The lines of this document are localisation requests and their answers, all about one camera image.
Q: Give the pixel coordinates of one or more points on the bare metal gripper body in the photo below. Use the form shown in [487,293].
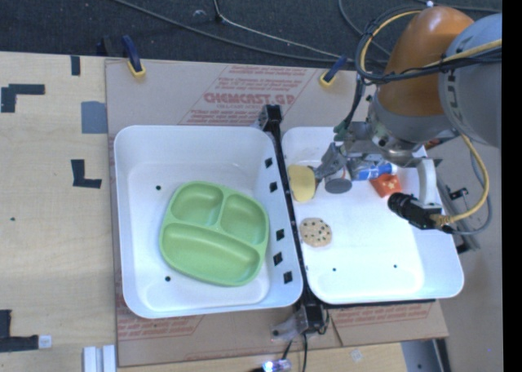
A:
[361,140]

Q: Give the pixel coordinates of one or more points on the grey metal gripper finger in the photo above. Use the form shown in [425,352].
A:
[354,166]
[331,162]

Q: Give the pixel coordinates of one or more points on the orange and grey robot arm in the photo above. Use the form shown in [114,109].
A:
[416,76]

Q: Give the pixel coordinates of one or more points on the blue and white bottle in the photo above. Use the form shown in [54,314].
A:
[377,170]

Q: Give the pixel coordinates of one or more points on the orange cube with yellow star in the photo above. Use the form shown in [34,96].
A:
[385,187]

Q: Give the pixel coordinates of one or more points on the yellow toy bread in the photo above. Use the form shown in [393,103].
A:
[301,184]

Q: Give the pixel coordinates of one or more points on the thin black rod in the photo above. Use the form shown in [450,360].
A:
[291,207]

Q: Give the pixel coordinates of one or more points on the tan chocolate chip biscuit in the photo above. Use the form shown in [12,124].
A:
[315,232]

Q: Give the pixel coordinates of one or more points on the white plastic tray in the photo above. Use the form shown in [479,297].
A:
[367,256]
[142,240]

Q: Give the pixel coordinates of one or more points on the green divided plate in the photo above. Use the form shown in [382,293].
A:
[212,236]

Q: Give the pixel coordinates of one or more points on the brown cardboard board red print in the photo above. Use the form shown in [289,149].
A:
[183,93]

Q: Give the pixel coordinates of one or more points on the black cylinder on white bracket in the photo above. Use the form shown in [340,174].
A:
[412,207]

